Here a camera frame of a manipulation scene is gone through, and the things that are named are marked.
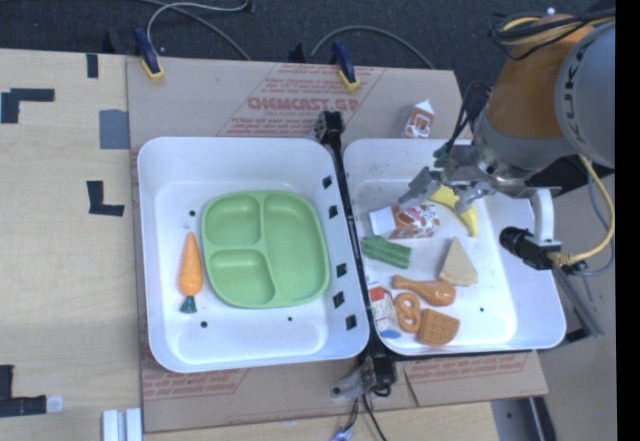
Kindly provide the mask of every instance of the toy carrot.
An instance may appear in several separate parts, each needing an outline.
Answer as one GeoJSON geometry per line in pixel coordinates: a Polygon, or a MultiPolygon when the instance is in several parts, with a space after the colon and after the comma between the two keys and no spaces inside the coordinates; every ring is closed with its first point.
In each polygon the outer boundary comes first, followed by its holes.
{"type": "Polygon", "coordinates": [[[202,281],[200,251],[198,251],[196,236],[190,232],[184,243],[182,265],[178,276],[178,288],[186,295],[186,299],[180,307],[180,311],[183,313],[195,313],[197,311],[194,296],[202,290],[202,281]]]}

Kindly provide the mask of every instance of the cardboard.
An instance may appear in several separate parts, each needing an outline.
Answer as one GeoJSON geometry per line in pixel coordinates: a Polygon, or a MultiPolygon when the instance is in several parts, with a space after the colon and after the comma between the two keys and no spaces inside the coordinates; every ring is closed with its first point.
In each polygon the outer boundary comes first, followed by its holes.
{"type": "MultiPolygon", "coordinates": [[[[313,137],[323,110],[342,112],[345,147],[360,138],[397,138],[424,98],[436,119],[430,136],[449,138],[461,104],[454,74],[356,67],[360,86],[348,91],[335,66],[186,59],[163,59],[163,66],[165,77],[151,81],[139,59],[127,59],[145,432],[347,414],[351,403],[332,401],[331,383],[356,369],[355,359],[185,375],[155,362],[146,338],[137,154],[162,136],[313,137]]],[[[547,391],[534,352],[401,362],[397,369],[398,382],[389,397],[374,399],[376,409],[547,391]]]]}

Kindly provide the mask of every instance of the divided green plate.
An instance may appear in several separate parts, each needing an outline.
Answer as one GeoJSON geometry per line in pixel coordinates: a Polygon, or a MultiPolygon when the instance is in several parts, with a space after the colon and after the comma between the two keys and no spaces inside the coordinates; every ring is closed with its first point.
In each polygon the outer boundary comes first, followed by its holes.
{"type": "Polygon", "coordinates": [[[312,301],[329,284],[329,256],[315,209],[299,194],[234,192],[207,203],[202,246],[222,300],[245,308],[312,301]]]}

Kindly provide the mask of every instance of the brown pretzel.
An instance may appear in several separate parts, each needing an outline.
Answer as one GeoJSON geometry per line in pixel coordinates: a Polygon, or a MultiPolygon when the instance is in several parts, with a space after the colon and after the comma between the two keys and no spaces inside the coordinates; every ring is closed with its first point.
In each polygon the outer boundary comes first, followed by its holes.
{"type": "Polygon", "coordinates": [[[400,328],[409,333],[420,330],[420,301],[410,292],[403,292],[394,300],[400,328]]]}

